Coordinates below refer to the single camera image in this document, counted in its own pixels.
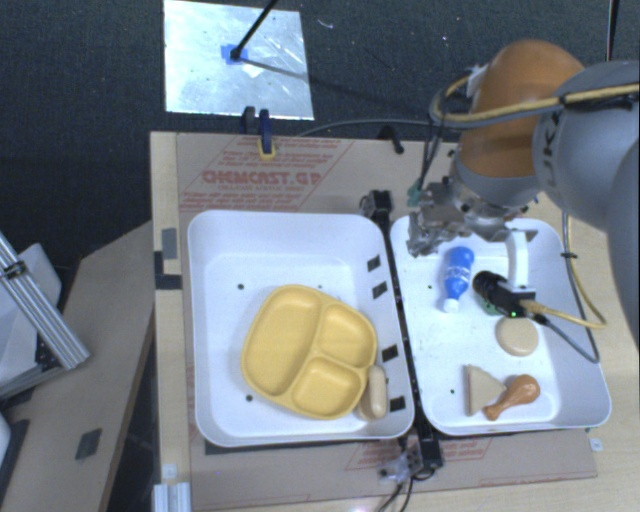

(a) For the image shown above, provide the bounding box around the white plastic tray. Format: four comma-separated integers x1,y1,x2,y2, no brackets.
389,214,613,437
186,209,417,448

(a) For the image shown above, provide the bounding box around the thin black rod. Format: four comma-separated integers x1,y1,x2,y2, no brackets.
378,209,432,451

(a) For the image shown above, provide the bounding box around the beige triangular bread slice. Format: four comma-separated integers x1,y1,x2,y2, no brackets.
463,363,508,418

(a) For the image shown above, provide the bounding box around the beige bread roll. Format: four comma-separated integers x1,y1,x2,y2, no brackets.
356,364,389,422

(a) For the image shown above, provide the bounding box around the brown cardboard board red print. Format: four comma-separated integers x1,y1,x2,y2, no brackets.
174,132,599,512

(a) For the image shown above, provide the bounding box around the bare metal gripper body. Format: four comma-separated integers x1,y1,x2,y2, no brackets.
409,179,522,243

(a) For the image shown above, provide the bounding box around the beige round biscuit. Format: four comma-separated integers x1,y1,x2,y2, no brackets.
494,316,540,358

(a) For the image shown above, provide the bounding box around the blue and white bottle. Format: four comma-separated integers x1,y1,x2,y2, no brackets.
438,245,476,314

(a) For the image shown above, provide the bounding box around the yellow divided plate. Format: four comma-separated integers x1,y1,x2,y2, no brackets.
240,283,379,421

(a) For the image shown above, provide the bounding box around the brown chicken drumstick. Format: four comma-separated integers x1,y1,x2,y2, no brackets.
481,373,542,422

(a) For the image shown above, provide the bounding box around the black block with thin wires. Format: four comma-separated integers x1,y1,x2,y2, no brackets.
359,189,396,220
416,433,445,475

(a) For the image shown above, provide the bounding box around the black cylinder on white bracket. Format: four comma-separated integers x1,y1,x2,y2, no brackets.
471,227,539,319

